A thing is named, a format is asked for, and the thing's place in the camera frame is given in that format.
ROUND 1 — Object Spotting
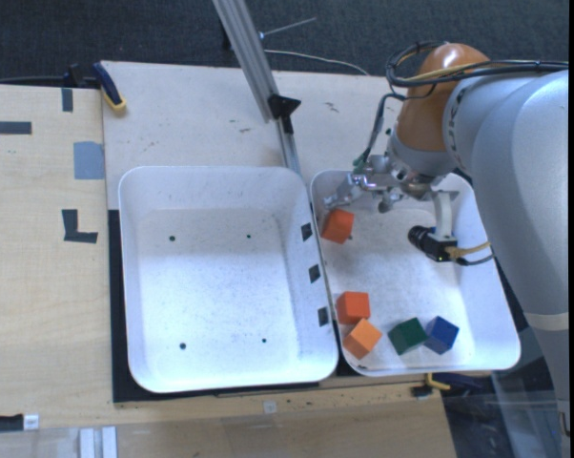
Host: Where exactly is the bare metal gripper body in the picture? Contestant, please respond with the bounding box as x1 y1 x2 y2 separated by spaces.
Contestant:
347 154 443 202

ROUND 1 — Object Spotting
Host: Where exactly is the white plastic tray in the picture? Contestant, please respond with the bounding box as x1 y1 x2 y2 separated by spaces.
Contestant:
309 168 523 378
117 164 340 394

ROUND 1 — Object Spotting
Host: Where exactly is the green cube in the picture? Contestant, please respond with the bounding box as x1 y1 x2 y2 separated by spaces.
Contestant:
387 316 429 357

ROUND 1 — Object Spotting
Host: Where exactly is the light orange cube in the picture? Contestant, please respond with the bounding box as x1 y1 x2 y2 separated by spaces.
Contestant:
341 318 384 361

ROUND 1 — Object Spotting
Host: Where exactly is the blue cube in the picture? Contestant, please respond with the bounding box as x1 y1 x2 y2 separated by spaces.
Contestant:
423 315 461 356

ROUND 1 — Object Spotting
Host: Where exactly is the pale wood board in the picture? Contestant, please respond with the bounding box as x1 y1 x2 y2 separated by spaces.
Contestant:
99 59 491 406

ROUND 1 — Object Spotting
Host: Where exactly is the black cylinder on white bracket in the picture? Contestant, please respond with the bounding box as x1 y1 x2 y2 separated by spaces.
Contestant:
407 190 461 263

